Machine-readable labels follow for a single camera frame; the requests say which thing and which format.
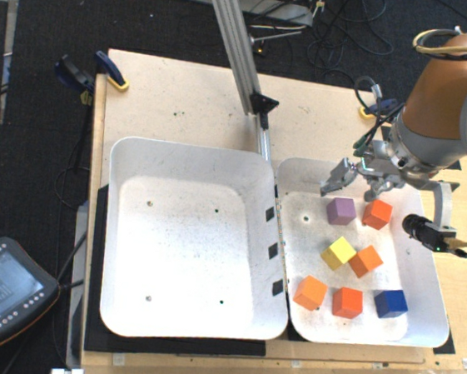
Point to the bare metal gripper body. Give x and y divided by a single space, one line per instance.
386 168

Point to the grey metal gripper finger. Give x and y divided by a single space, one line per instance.
375 190
337 179

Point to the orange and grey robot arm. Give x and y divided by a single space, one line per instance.
444 101

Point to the red-orange cube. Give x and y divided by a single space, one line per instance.
347 303
377 214

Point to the purple cube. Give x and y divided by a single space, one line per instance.
341 211

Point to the orange cube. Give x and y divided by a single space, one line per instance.
366 261
309 293

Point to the yellow cube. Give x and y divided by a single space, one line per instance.
337 253

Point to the blue cube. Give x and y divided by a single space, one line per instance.
390 304

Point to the white plastic tray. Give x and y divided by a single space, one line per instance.
367 335
184 252

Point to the pale wood board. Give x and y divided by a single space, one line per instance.
176 100

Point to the black cylinder on white bracket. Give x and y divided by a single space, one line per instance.
425 233

